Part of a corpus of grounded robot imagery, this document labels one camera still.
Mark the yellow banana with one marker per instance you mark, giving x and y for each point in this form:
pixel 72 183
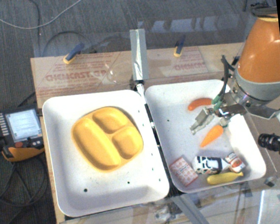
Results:
pixel 222 178

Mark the red and white can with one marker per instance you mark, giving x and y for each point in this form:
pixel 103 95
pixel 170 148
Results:
pixel 235 163

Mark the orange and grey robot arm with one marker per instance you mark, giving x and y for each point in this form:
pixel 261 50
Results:
pixel 260 58

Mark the red and white packet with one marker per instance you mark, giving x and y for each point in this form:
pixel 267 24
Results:
pixel 183 171

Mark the white plastic tray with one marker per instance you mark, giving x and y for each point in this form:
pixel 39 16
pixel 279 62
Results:
pixel 109 188
pixel 178 134

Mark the orange sausage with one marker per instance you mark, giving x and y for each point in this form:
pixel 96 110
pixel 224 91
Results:
pixel 197 104

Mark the black and white carton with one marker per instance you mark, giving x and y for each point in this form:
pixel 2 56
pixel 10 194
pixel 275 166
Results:
pixel 207 164

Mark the yellow divided plate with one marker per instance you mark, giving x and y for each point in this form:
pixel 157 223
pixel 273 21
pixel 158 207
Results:
pixel 100 141

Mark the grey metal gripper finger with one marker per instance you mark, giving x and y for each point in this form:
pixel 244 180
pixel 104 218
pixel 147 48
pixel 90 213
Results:
pixel 202 115
pixel 199 126

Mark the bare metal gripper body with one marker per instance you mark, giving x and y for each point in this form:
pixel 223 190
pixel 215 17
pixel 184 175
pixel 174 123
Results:
pixel 233 109

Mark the brown cardboard board red print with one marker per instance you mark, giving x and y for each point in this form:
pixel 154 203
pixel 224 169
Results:
pixel 80 75

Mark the black cylinder on white bracket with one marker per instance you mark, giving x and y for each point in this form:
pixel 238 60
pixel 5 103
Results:
pixel 272 142

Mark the orange carrot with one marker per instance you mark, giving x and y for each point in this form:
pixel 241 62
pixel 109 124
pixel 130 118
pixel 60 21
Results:
pixel 212 134

